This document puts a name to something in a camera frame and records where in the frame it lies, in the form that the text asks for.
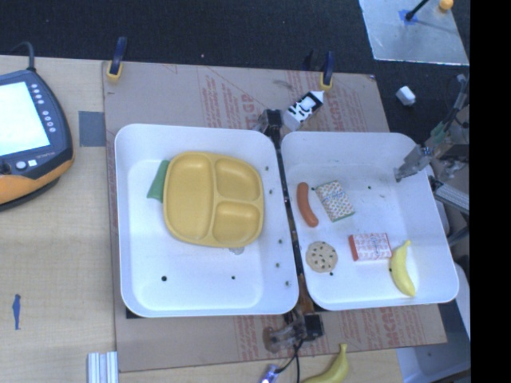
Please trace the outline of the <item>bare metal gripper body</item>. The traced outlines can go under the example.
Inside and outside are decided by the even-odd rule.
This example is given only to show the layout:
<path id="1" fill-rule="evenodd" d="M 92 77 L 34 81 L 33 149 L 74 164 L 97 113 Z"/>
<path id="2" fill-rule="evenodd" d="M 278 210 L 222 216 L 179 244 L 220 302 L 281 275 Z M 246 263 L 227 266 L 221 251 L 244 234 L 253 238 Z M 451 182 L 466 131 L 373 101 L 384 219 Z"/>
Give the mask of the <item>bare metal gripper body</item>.
<path id="1" fill-rule="evenodd" d="M 426 144 L 426 150 L 431 155 L 430 164 L 438 180 L 451 180 L 469 165 L 468 144 Z"/>

